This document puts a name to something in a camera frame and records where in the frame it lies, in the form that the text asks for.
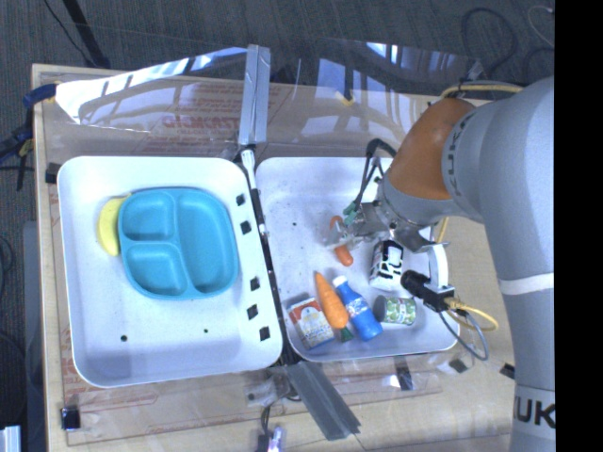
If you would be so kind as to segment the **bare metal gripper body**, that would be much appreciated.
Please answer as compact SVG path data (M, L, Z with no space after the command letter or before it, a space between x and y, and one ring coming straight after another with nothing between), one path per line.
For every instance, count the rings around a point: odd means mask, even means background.
M399 223L385 213L380 202L362 202L349 226L351 243L393 238L398 227Z

